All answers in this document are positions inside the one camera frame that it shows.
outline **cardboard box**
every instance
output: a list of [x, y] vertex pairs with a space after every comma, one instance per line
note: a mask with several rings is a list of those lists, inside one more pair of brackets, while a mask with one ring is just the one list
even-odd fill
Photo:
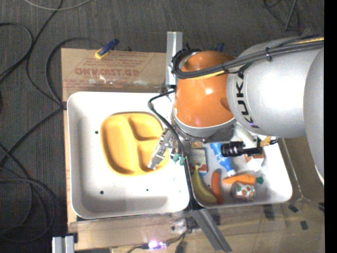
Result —
[[63, 102], [79, 91], [158, 92], [165, 86], [166, 54], [61, 49]]

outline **banana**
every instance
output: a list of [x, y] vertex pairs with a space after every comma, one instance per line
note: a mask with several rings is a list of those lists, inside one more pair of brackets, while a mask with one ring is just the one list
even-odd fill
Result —
[[198, 165], [195, 165], [195, 170], [192, 174], [191, 181], [193, 185], [193, 191], [197, 200], [200, 200], [202, 203], [205, 204], [216, 203], [216, 198], [214, 197], [214, 195], [205, 188], [201, 181]]

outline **yellow plate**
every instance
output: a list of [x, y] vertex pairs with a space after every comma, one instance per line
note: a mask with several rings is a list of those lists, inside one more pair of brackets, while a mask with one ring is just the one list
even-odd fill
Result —
[[147, 167], [162, 132], [161, 123], [148, 113], [109, 116], [101, 125], [101, 142], [110, 167], [116, 173], [128, 176], [163, 168], [168, 162], [168, 152], [156, 170]]

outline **dark wooden floor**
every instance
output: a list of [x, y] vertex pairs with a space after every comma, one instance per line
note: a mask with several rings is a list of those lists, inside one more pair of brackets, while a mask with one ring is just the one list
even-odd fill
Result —
[[[29, 1], [56, 8], [61, 0]], [[63, 0], [61, 8], [83, 1]], [[0, 252], [50, 252], [51, 237], [67, 232], [63, 116], [58, 111], [60, 106], [29, 80], [52, 98], [45, 67], [57, 44], [75, 37], [89, 37], [102, 44], [118, 38], [120, 44], [116, 50], [130, 47], [132, 51], [165, 52], [166, 32], [181, 31], [191, 47], [208, 49], [223, 42], [228, 54], [238, 56], [250, 46], [265, 41], [324, 34], [324, 0], [298, 0], [289, 28], [284, 31], [293, 1], [93, 0], [55, 13], [23, 0], [0, 0], [0, 167], [14, 171], [22, 179], [24, 174], [18, 167], [22, 166], [30, 181], [44, 184], [50, 190], [55, 203], [55, 217], [47, 228], [53, 214], [49, 194], [38, 186], [33, 186], [35, 191], [31, 191], [26, 182], [13, 180], [18, 177], [0, 170]], [[52, 14], [29, 54], [29, 77], [26, 61], [7, 75], [5, 70], [29, 48], [27, 31], [7, 23], [23, 25], [36, 38]], [[64, 46], [98, 48], [96, 43], [86, 40], [71, 41]], [[52, 89], [61, 98], [60, 51], [53, 56], [47, 75]], [[11, 149], [25, 132], [55, 111]], [[26, 216], [23, 226], [6, 232], [20, 225]], [[10, 241], [35, 238], [45, 229], [47, 234], [32, 242]]]

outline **carrot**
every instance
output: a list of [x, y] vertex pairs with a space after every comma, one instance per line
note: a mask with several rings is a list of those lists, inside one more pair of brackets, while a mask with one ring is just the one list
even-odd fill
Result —
[[239, 183], [243, 183], [243, 184], [249, 184], [249, 185], [253, 185], [256, 183], [256, 177], [250, 173], [247, 174], [239, 174], [239, 175], [235, 175], [235, 176], [231, 176], [231, 177], [227, 177], [224, 178], [222, 180], [223, 183], [235, 183], [235, 182], [239, 182]]
[[216, 202], [218, 204], [222, 204], [224, 202], [223, 196], [221, 194], [221, 190], [220, 190], [220, 178], [221, 175], [218, 171], [214, 171], [212, 173], [212, 177], [211, 177], [211, 190], [213, 195], [216, 198]]

